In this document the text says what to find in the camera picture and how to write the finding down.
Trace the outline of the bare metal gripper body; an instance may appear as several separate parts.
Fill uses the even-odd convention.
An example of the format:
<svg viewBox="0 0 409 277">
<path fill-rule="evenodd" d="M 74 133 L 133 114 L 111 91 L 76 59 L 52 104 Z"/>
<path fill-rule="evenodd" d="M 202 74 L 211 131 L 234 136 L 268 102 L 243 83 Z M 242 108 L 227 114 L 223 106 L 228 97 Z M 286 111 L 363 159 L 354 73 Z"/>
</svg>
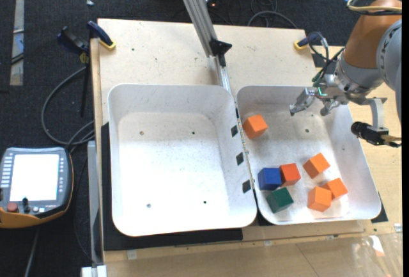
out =
<svg viewBox="0 0 409 277">
<path fill-rule="evenodd" d="M 314 82 L 314 95 L 324 105 L 345 105 L 349 103 L 348 96 L 352 86 L 352 82 L 342 74 L 325 74 Z"/>
</svg>

